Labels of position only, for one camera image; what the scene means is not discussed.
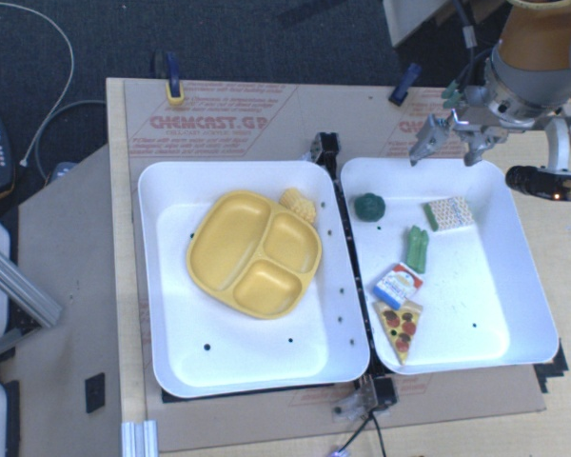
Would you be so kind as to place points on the black cylinder on white bracket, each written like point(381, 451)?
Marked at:
point(545, 169)

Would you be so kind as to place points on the patterned packet with green edge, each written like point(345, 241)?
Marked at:
point(449, 213)

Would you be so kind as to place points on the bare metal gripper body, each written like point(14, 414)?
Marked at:
point(492, 112)

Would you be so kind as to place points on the yellow divided plate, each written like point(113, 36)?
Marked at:
point(254, 252)

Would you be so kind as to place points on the green broccoli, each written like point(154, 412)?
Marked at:
point(369, 206)

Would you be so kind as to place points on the thin black rod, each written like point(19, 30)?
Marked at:
point(357, 274)

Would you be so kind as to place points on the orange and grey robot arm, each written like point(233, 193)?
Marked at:
point(535, 31)

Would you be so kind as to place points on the green asparagus bundle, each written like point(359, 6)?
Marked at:
point(418, 249)

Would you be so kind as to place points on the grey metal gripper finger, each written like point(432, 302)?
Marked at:
point(476, 151)
point(428, 140)

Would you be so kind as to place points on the pizza slice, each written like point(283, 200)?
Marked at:
point(399, 329)

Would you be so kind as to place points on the blue white and red carton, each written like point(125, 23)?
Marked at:
point(398, 284)

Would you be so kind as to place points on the brown cardboard board red print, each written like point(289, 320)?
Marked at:
point(285, 126)

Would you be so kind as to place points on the yellow corn cob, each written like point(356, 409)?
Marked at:
point(301, 205)

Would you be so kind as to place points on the white plastic tray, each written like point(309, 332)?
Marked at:
point(247, 350)
point(480, 279)

